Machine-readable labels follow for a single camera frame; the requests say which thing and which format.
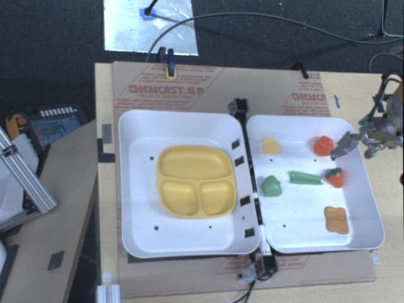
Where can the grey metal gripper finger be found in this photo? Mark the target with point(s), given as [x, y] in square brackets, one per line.
[344, 145]

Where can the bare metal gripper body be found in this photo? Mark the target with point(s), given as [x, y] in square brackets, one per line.
[383, 134]

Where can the red toy pepper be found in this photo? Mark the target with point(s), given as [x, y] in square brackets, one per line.
[322, 145]

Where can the orange toy strawberry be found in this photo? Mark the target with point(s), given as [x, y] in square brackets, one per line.
[336, 177]

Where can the green toy bean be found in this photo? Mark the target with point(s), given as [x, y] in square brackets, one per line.
[305, 178]

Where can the pale yellow toy food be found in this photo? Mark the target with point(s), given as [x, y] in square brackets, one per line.
[270, 146]

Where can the orange toy biscuit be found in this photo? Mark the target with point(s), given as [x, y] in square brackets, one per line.
[336, 220]

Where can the green toy pepper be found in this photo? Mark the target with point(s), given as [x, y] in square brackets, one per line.
[270, 186]

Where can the white plastic tray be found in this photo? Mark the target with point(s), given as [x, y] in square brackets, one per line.
[142, 226]
[300, 226]

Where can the thin black and white rod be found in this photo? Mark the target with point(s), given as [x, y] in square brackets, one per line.
[252, 178]

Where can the yellow divided plate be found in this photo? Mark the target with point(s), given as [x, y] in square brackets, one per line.
[195, 181]

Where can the brown cardboard board red print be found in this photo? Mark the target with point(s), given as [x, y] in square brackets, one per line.
[195, 87]

